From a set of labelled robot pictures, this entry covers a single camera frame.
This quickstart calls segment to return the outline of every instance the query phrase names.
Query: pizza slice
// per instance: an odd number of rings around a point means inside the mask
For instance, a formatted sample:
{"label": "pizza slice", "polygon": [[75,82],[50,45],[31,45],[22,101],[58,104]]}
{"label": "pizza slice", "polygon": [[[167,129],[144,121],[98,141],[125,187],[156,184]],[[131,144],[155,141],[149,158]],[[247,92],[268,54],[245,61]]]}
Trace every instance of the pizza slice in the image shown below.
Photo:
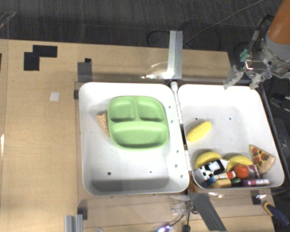
{"label": "pizza slice", "polygon": [[258,167],[259,174],[265,174],[273,166],[275,162],[275,157],[267,153],[266,151],[250,145],[250,150],[253,155],[253,161]]}

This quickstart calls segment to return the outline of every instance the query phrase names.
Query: gray floor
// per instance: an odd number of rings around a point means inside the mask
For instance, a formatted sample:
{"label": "gray floor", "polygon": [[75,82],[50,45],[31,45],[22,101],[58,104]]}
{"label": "gray floor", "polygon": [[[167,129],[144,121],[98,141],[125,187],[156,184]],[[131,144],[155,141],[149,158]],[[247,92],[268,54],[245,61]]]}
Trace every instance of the gray floor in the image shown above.
{"label": "gray floor", "polygon": [[[168,47],[168,34],[153,30],[183,30],[184,40],[249,4],[259,0],[0,0],[0,15],[14,11],[9,38],[21,40]],[[202,33],[186,49],[234,52],[248,42],[265,14],[275,15],[282,0],[265,0]],[[268,24],[264,24],[262,34]],[[7,31],[0,32],[6,38]],[[288,90],[281,80],[265,84],[268,94]],[[286,121],[290,114],[272,107],[274,117]],[[290,195],[276,201],[290,217]]]}

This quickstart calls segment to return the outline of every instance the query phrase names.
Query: divided green plate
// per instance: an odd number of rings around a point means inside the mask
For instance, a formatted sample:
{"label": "divided green plate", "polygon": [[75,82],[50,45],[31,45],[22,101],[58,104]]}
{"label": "divided green plate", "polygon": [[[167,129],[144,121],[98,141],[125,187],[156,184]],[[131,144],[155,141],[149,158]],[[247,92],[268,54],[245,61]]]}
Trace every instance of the divided green plate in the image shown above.
{"label": "divided green plate", "polygon": [[113,143],[122,149],[153,149],[169,140],[163,105],[147,96],[120,96],[108,107],[108,127]]}

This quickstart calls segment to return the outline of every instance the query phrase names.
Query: white plastic tray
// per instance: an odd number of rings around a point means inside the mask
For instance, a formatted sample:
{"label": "white plastic tray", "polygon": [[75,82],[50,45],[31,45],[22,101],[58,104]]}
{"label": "white plastic tray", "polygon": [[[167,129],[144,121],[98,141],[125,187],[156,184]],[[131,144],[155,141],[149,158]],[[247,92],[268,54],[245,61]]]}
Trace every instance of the white plastic tray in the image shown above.
{"label": "white plastic tray", "polygon": [[[118,96],[150,96],[168,118],[170,139],[162,148],[125,150],[106,138],[96,115]],[[174,95],[161,84],[86,83],[79,90],[83,183],[93,195],[181,192],[189,174]]]}
{"label": "white plastic tray", "polygon": [[178,91],[186,134],[204,121],[212,129],[200,140],[187,142],[192,166],[203,152],[213,150],[221,156],[241,154],[252,159],[249,145],[264,149],[276,161],[263,175],[268,187],[279,187],[284,172],[259,94],[248,87],[183,85]]}

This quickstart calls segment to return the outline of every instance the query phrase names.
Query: yellow corn cob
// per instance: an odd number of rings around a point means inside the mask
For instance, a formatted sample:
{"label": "yellow corn cob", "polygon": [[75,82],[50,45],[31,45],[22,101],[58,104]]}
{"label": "yellow corn cob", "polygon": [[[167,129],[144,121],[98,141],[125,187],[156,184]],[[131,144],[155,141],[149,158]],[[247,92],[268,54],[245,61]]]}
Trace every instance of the yellow corn cob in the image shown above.
{"label": "yellow corn cob", "polygon": [[212,124],[209,121],[203,122],[202,124],[198,125],[191,132],[187,135],[187,140],[189,142],[195,142],[202,138],[205,134],[211,130]]}

